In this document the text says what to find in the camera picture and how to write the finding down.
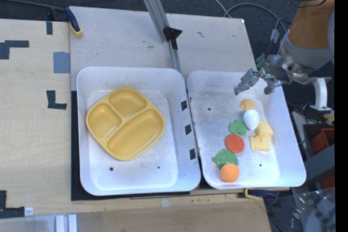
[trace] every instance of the toy food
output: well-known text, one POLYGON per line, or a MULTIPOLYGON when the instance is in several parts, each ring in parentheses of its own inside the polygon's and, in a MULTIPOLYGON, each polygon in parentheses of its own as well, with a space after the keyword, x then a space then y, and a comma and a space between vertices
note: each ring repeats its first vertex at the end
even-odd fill
POLYGON ((234 120, 233 123, 229 124, 228 129, 232 134, 240 134, 240 135, 246 134, 245 123, 243 120, 240 120, 240 119, 234 120))
POLYGON ((266 120, 261 120, 256 128, 256 135, 273 136, 273 130, 266 120))
POLYGON ((230 134, 225 138, 225 145, 232 153, 238 154, 244 150, 244 141, 237 134, 230 134))
POLYGON ((220 170, 220 175, 225 182, 234 182, 239 177, 239 168, 235 164, 225 164, 220 170))
POLYGON ((270 136, 269 135, 256 135, 250 136, 250 146, 253 150, 270 150, 270 136))
POLYGON ((260 122, 260 114, 255 109, 248 109, 243 114, 243 120, 249 130, 255 130, 260 122))
POLYGON ((221 169, 225 164, 238 165, 237 156, 227 149, 220 150, 216 156, 212 158, 212 161, 216 163, 219 169, 221 169))
POLYGON ((241 101, 240 107, 243 110, 256 109, 256 106, 251 99, 244 99, 243 101, 241 101))

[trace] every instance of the toy egg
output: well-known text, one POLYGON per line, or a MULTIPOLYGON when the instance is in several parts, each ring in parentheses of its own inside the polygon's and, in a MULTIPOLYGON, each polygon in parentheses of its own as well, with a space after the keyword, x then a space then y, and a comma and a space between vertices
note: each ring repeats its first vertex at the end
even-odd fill
POLYGON ((249 130, 255 130, 260 122, 260 114, 255 109, 248 109, 243 114, 243 120, 249 130))

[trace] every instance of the orange ball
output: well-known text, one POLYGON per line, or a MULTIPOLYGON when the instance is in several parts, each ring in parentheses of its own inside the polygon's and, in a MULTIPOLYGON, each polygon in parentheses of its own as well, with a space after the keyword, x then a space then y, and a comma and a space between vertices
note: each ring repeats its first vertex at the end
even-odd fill
POLYGON ((221 167, 220 175, 225 182, 234 182, 239 177, 239 168, 235 164, 225 164, 221 167))

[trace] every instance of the black tape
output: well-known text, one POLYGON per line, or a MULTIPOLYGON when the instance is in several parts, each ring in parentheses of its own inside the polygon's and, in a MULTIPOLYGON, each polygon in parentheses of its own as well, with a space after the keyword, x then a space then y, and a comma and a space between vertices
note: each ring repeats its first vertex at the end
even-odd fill
POLYGON ((6 208, 7 191, 0 191, 0 218, 23 217, 24 207, 6 208))
POLYGON ((187 101, 181 102, 181 109, 184 111, 187 108, 187 101))
POLYGON ((46 34, 53 35, 53 24, 51 21, 46 21, 46 34))
POLYGON ((185 132, 186 132, 186 134, 188 135, 191 131, 192 131, 192 130, 191 130, 191 125, 188 124, 188 125, 185 127, 185 132))
POLYGON ((10 59, 10 47, 29 47, 29 41, 8 41, 0 43, 0 59, 10 59))
POLYGON ((55 91, 54 90, 47 90, 46 93, 47 93, 47 99, 48 99, 47 108, 66 109, 67 104, 57 104, 55 102, 55 91))
POLYGON ((196 158, 196 151, 194 149, 190 150, 190 160, 193 160, 196 158))

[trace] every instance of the black clip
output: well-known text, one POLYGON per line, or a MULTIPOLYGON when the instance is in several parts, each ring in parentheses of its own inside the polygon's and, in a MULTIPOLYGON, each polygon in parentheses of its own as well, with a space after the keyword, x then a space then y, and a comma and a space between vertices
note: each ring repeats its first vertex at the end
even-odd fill
POLYGON ((58 15, 58 10, 56 8, 51 8, 51 10, 47 13, 48 21, 60 21, 60 17, 58 15))
POLYGON ((169 26, 166 26, 163 29, 164 36, 166 40, 169 42, 172 42, 172 48, 178 49, 178 44, 176 43, 176 38, 179 37, 179 35, 182 33, 182 30, 171 28, 169 26))

